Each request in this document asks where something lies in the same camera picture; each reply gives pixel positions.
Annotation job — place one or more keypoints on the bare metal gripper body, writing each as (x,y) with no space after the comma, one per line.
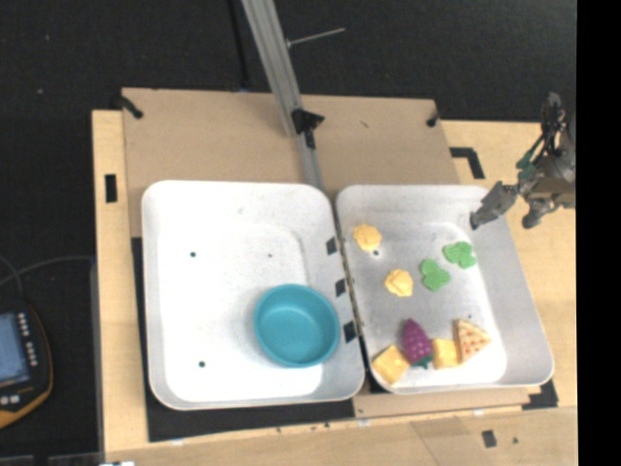
(555,182)

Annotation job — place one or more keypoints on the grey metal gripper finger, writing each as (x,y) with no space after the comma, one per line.
(492,204)
(536,214)

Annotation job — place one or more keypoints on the green toy broccoli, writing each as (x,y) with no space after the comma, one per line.
(434,275)
(460,254)

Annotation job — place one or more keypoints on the white plastic tray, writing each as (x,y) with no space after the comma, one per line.
(218,309)
(509,309)

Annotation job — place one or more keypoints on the yellow lumpy toy food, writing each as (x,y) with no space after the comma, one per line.
(399,283)
(367,236)

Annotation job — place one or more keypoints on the toy pizza slice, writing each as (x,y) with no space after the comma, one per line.
(469,340)

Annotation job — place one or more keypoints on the purple toy grapes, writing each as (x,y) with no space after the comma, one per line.
(415,341)

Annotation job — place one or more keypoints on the yellow toy cheese block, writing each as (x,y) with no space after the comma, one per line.
(444,354)
(390,364)

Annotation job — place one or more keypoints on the thin black and white rod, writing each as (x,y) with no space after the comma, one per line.
(350,284)

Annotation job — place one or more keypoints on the blue bowl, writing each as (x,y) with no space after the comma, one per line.
(296,325)

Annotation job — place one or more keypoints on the brown cardboard board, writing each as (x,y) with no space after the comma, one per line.
(213,139)

